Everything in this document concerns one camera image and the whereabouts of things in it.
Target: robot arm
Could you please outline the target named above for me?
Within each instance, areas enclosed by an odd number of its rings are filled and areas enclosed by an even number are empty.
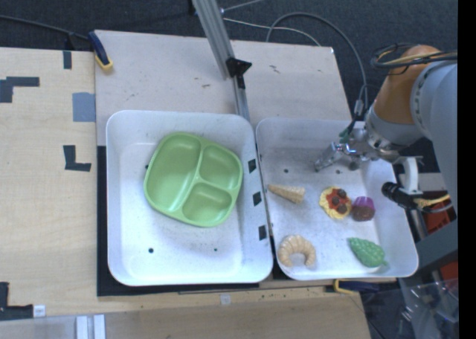
[[[457,211],[457,58],[427,45],[412,46],[397,60],[365,115],[363,129],[347,142],[332,143],[315,162],[316,171],[349,155],[395,164],[399,151],[422,137],[434,147],[438,166]]]

